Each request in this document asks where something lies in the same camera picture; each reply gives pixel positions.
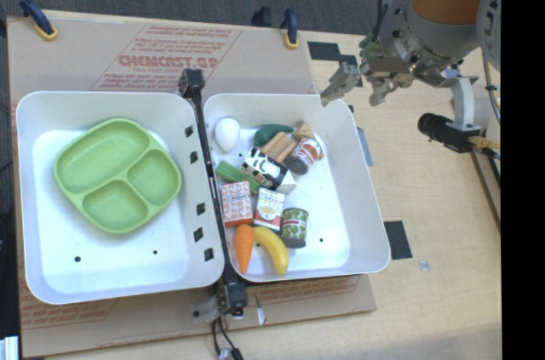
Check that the black cylinder on white bracket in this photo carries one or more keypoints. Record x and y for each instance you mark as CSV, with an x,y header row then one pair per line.
x,y
453,135

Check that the yellow banana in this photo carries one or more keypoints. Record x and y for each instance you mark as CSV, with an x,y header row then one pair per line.
x,y
274,249

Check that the green can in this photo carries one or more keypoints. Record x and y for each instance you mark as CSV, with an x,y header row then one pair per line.
x,y
294,227

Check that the red and white soup packet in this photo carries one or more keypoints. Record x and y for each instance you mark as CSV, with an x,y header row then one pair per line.
x,y
269,208

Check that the brown cardboard board, red print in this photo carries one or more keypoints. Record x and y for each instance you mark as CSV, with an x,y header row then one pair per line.
x,y
264,52

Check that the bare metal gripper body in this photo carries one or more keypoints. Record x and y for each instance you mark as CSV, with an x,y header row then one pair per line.
x,y
398,52

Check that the thin black and white rod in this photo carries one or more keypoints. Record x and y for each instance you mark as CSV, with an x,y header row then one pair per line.
x,y
209,175

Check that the white egg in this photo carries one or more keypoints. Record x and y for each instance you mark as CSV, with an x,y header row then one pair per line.
x,y
227,135

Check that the green divided plate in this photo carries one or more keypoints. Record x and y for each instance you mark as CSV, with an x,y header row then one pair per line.
x,y
106,158

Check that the light green celery stick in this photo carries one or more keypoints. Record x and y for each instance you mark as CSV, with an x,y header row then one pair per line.
x,y
227,172

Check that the dark green pepper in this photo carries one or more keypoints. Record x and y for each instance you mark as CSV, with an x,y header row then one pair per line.
x,y
268,133

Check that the red and white can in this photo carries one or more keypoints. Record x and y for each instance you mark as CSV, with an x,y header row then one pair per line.
x,y
305,154

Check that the orange carrot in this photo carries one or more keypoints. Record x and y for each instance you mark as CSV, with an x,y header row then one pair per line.
x,y
244,245

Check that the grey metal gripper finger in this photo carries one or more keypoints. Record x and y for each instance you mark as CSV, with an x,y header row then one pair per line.
x,y
342,83
381,92

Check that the white plastic tray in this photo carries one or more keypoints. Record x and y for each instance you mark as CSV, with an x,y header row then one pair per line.
x,y
332,196
106,264

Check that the black and white carton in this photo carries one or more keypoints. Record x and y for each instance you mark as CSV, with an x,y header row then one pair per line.
x,y
266,169

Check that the orange and white carton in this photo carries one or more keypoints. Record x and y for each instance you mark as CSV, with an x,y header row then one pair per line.
x,y
236,203

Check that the tan hot dog bun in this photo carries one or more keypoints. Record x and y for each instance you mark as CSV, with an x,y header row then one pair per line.
x,y
279,146

